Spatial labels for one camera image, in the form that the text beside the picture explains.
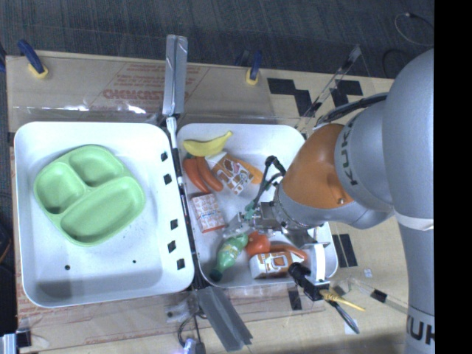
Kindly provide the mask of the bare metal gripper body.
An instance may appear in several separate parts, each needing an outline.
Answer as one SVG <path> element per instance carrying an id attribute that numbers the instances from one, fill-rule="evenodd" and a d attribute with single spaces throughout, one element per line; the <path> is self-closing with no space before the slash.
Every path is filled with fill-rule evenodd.
<path id="1" fill-rule="evenodd" d="M 261 202 L 254 212 L 254 228 L 257 231 L 274 235 L 276 232 L 285 234 L 287 231 L 277 220 L 272 202 Z"/>

